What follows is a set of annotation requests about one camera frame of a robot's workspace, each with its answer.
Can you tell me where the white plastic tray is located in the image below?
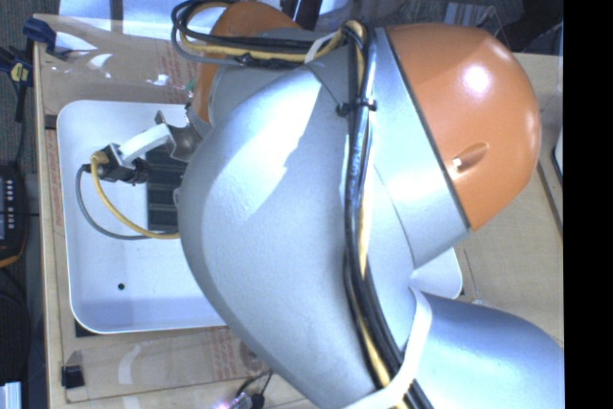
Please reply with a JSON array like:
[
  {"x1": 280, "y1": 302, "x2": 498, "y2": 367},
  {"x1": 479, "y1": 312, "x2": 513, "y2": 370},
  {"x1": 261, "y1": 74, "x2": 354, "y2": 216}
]
[{"x1": 56, "y1": 99, "x2": 232, "y2": 334}]

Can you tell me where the dark striped rectangular packet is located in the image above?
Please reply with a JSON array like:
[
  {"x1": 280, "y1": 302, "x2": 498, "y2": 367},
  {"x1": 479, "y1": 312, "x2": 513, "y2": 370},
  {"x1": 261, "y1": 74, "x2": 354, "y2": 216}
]
[{"x1": 145, "y1": 147, "x2": 189, "y2": 232}]

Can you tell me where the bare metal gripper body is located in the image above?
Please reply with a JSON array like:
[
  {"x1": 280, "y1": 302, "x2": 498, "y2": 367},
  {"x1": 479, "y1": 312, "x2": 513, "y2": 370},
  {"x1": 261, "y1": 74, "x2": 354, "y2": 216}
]
[{"x1": 153, "y1": 102, "x2": 213, "y2": 164}]

